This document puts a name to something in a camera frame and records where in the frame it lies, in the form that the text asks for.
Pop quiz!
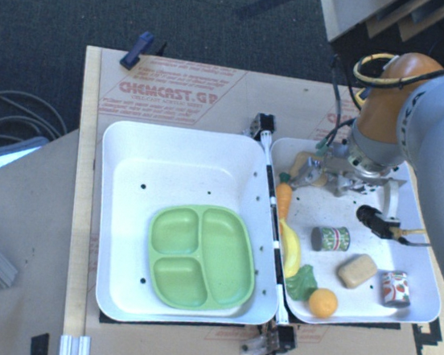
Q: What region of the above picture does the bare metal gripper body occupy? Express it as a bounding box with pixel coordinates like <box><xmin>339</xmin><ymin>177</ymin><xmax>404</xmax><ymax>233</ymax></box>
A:
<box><xmin>317</xmin><ymin>141</ymin><xmax>412</xmax><ymax>200</ymax></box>

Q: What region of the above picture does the tan curved toy food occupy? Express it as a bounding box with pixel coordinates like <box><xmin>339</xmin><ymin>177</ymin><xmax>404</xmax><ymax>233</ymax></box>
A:
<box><xmin>289</xmin><ymin>149</ymin><xmax>332</xmax><ymax>189</ymax></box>

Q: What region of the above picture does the orange carrot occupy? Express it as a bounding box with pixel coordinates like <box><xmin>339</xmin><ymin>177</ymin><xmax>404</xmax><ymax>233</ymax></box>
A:
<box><xmin>272</xmin><ymin>171</ymin><xmax>297</xmax><ymax>221</ymax></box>

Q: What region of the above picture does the thin black and white rod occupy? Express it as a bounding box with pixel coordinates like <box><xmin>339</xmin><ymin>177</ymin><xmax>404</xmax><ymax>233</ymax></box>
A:
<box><xmin>235</xmin><ymin>130</ymin><xmax>314</xmax><ymax>326</ymax></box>

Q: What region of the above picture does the green and white can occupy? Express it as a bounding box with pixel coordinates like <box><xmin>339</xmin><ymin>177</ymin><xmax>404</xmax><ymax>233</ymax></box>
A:
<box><xmin>308</xmin><ymin>222</ymin><xmax>353</xmax><ymax>257</ymax></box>

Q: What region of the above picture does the yellow banana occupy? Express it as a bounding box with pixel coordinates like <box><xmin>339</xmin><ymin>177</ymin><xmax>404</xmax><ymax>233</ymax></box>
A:
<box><xmin>271</xmin><ymin>217</ymin><xmax>308</xmax><ymax>281</ymax></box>

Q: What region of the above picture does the beige bread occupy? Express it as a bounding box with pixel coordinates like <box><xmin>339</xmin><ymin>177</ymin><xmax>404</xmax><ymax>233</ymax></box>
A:
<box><xmin>334</xmin><ymin>250</ymin><xmax>381</xmax><ymax>294</ymax></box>

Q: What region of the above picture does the white plastic tray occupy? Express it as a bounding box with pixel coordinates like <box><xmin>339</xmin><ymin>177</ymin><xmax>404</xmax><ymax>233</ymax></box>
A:
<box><xmin>78</xmin><ymin>116</ymin><xmax>302</xmax><ymax>342</ymax></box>
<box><xmin>248</xmin><ymin>134</ymin><xmax>444</xmax><ymax>341</ymax></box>

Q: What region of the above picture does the green lettuce leaf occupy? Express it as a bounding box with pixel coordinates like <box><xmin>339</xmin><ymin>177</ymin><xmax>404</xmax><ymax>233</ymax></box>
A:
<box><xmin>282</xmin><ymin>261</ymin><xmax>323</xmax><ymax>304</ymax></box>

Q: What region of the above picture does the brown cardboard board red print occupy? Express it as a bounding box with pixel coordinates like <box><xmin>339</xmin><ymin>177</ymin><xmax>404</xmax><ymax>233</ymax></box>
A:
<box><xmin>60</xmin><ymin>48</ymin><xmax>444</xmax><ymax>355</ymax></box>

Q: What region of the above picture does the green divided plate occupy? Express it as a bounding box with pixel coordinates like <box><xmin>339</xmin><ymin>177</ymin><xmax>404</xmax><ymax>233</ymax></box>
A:
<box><xmin>138</xmin><ymin>196</ymin><xmax>265</xmax><ymax>319</ymax></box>

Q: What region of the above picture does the red and white can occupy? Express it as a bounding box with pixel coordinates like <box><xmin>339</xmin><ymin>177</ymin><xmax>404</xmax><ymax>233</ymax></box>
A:
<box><xmin>376</xmin><ymin>268</ymin><xmax>416</xmax><ymax>311</ymax></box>

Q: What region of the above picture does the orange fruit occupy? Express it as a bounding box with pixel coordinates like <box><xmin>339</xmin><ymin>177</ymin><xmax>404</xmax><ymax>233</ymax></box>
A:
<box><xmin>305</xmin><ymin>286</ymin><xmax>341</xmax><ymax>322</ymax></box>

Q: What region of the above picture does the black cylinder on white bracket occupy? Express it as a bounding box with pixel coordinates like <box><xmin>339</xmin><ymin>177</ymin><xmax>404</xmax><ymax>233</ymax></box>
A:
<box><xmin>352</xmin><ymin>177</ymin><xmax>408</xmax><ymax>242</ymax></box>

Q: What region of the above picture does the black block with thin wires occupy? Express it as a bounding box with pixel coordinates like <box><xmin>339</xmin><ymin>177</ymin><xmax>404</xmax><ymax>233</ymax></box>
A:
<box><xmin>254</xmin><ymin>320</ymin><xmax>302</xmax><ymax>355</ymax></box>
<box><xmin>246</xmin><ymin>110</ymin><xmax>278</xmax><ymax>142</ymax></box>

